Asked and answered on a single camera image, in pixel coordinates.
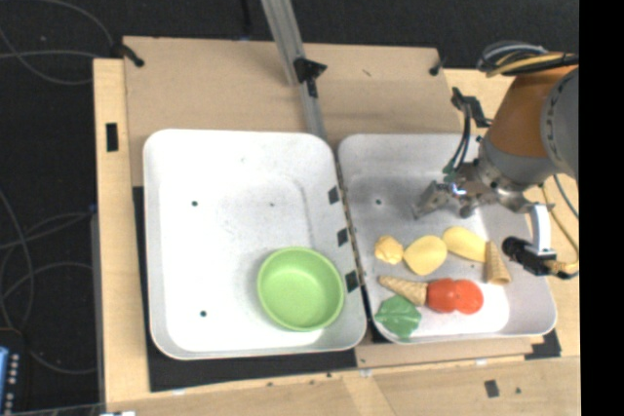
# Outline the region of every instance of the red tomato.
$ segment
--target red tomato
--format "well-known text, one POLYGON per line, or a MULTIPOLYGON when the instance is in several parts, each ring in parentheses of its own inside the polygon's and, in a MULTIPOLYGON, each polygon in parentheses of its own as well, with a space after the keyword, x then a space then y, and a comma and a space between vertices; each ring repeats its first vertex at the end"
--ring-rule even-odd
POLYGON ((455 281, 457 301, 455 306, 462 314, 474 314, 484 306, 484 295, 481 289, 472 281, 455 281))
POLYGON ((451 278, 433 281, 427 286, 427 307, 436 312, 452 312, 455 310, 457 291, 455 281, 451 278))

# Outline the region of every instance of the green leaf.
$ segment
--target green leaf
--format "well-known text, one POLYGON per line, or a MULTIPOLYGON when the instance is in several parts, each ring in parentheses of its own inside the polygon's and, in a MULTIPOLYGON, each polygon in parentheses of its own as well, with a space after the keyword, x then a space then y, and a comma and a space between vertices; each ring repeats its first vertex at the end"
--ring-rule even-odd
POLYGON ((410 338, 410 335, 418 328, 421 317, 418 309, 401 295, 385 300, 374 315, 377 322, 383 324, 388 331, 402 340, 410 338))

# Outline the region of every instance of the potato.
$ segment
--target potato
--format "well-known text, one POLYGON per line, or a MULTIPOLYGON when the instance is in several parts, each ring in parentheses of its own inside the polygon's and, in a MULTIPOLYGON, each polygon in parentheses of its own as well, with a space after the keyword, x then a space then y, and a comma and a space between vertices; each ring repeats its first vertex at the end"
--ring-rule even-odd
POLYGON ((452 226, 442 235, 448 251, 477 262, 486 262, 486 240, 465 227, 452 226))
POLYGON ((403 259, 419 276, 427 276, 440 267, 449 254, 447 245, 438 236, 418 238, 403 253, 403 259))
POLYGON ((374 244, 374 256, 389 264, 398 264, 403 260, 403 245, 392 236, 381 236, 374 244))

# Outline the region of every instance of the green bowl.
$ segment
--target green bowl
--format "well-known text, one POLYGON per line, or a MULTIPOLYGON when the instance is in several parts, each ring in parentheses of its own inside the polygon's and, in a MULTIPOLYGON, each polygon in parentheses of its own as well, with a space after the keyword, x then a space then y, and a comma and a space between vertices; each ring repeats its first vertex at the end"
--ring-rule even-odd
POLYGON ((266 314, 294 331, 329 326, 344 304, 342 277, 332 262, 301 246, 279 249, 264 260, 257 293, 266 314))

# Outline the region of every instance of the ice cream cone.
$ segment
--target ice cream cone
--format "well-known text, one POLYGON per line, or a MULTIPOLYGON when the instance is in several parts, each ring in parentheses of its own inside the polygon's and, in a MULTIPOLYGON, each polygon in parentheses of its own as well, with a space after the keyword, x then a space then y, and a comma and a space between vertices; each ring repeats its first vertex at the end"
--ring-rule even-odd
POLYGON ((378 280, 379 284, 407 298, 416 306, 424 305, 427 301, 427 283, 402 280, 393 276, 379 276, 378 280))
POLYGON ((503 257, 492 241, 486 243, 486 282, 489 284, 508 284, 511 282, 511 275, 503 257))

